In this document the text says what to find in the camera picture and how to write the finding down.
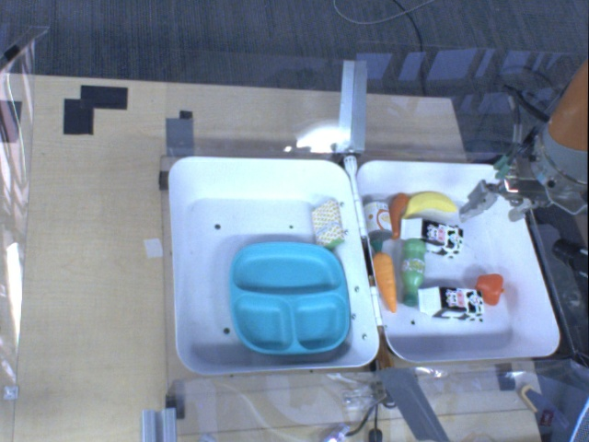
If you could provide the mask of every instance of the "banana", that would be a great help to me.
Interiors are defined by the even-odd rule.
[[[457,208],[452,200],[439,192],[421,192],[410,197],[403,218],[418,214],[420,211],[435,209],[454,213]]]

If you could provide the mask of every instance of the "blue plate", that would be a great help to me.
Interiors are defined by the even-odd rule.
[[[302,242],[264,242],[231,264],[237,336],[263,354],[303,355],[340,345],[350,329],[345,274],[332,252]]]

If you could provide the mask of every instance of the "wooden table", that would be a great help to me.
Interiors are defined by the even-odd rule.
[[[64,135],[64,99],[79,99],[82,85],[129,88],[128,108],[95,110],[93,135]],[[166,348],[173,345],[165,337],[162,260],[145,248],[147,239],[162,239],[157,178],[166,118],[192,111],[197,143],[288,143],[309,126],[336,122],[340,94],[47,76],[37,76],[34,87],[15,440],[139,440],[141,411],[164,406]],[[460,157],[450,100],[369,96],[367,113],[369,145]],[[331,417],[341,417],[330,409],[341,407],[341,396],[325,375],[259,378],[235,378],[233,387],[194,380],[201,418],[230,419],[231,404],[259,412],[248,430],[238,430],[245,427],[238,418],[219,424],[216,440],[315,440]],[[298,416],[269,404],[282,397],[298,415],[313,413],[311,421],[325,411],[323,426],[300,425]],[[452,440],[470,440],[464,427],[473,428],[471,439],[539,439],[533,414],[513,392],[449,392],[432,405]],[[385,439],[413,440],[397,410],[381,418]]]

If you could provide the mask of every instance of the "carrot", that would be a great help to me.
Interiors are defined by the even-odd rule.
[[[398,239],[401,234],[401,217],[408,202],[409,196],[405,193],[399,193],[388,206],[390,224],[393,227],[393,239]]]
[[[375,267],[375,279],[380,296],[392,312],[397,312],[397,286],[393,260],[384,252],[377,252],[372,258]]]

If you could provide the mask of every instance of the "white plastic tray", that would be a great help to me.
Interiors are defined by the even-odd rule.
[[[347,280],[351,328],[335,350],[264,355],[233,330],[229,271],[235,254],[257,242],[312,243],[313,208],[341,202],[346,240],[335,249]],[[353,206],[343,169],[320,160],[188,157],[169,174],[176,346],[191,371],[231,374],[263,370],[358,367],[373,360],[378,334]]]
[[[428,162],[373,161],[358,172],[364,197],[387,198],[399,192],[443,192],[458,208],[480,180],[495,181],[491,166]],[[396,267],[399,305],[391,313],[381,303],[393,351],[412,362],[541,357],[560,341],[549,295],[525,221],[511,222],[510,205],[500,198],[482,215],[465,222],[464,247],[453,259],[426,254],[423,286],[474,287],[477,277],[500,273],[504,293],[497,306],[485,306],[483,322],[442,320],[402,304],[399,273],[401,242],[388,240],[383,251]]]

